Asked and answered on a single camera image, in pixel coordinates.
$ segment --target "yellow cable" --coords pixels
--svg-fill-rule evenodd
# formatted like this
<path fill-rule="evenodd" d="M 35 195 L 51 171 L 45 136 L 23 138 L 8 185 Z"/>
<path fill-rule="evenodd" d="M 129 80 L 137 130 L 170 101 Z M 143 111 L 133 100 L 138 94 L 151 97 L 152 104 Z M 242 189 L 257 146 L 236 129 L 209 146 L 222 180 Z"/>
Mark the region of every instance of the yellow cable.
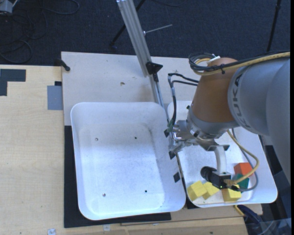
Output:
<path fill-rule="evenodd" d="M 289 57 L 289 56 L 291 56 L 291 52 L 283 52 L 283 53 L 273 54 L 273 55 L 269 55 L 269 56 L 265 56 L 265 57 L 259 57 L 259 58 L 256 58 L 254 60 L 246 61 L 246 62 L 241 63 L 241 64 L 238 64 L 238 65 L 233 65 L 233 66 L 229 66 L 229 67 L 223 68 L 222 70 L 219 69 L 219 70 L 214 70 L 214 71 L 196 71 L 196 70 L 193 70 L 193 71 L 197 75 L 200 75 L 200 76 L 208 76 L 208 75 L 213 75 L 213 74 L 216 74 L 216 73 L 219 73 L 219 72 L 222 72 L 222 71 L 236 69 L 236 68 L 239 68 L 239 67 L 242 67 L 242 66 L 248 66 L 248 65 L 252 65 L 252 64 L 257 64 L 257 63 L 260 63 L 260 62 L 268 61 L 268 60 L 271 60 L 271 59 L 276 59 L 276 58 L 281 58 L 281 57 Z M 195 63 L 198 64 L 200 62 L 202 62 L 201 59 L 199 59 Z"/>
<path fill-rule="evenodd" d="M 239 178 L 237 180 L 229 180 L 229 179 L 228 180 L 225 180 L 225 182 L 226 182 L 226 184 L 228 186 L 232 186 L 232 185 L 237 185 L 237 183 L 243 181 L 244 179 L 248 178 L 251 174 L 253 174 L 257 170 L 257 168 L 259 166 L 259 160 L 258 160 L 258 158 L 255 155 L 253 155 L 252 153 L 250 153 L 249 151 L 247 151 L 243 146 L 241 146 L 239 144 L 239 142 L 236 140 L 236 138 L 232 135 L 232 133 L 229 130 L 227 130 L 227 133 L 229 134 L 229 136 L 231 137 L 231 139 L 238 145 L 239 148 L 241 148 L 244 152 L 246 152 L 248 155 L 250 155 L 253 159 L 256 160 L 256 165 L 253 168 L 253 170 L 251 170 L 249 173 L 245 174 L 243 177 L 241 177 L 241 178 Z"/>

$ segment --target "wooden surface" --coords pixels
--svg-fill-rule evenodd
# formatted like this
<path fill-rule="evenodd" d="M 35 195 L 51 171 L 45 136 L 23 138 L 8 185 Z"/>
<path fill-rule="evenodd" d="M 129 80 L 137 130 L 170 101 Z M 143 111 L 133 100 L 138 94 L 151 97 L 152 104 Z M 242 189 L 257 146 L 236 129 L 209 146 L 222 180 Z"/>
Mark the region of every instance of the wooden surface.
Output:
<path fill-rule="evenodd" d="M 181 210 L 172 221 L 63 227 L 64 117 L 48 110 L 47 86 L 62 80 L 60 67 L 0 65 L 26 69 L 26 82 L 8 82 L 0 96 L 0 235 L 247 234 L 233 207 Z M 261 205 L 249 206 L 262 212 Z"/>

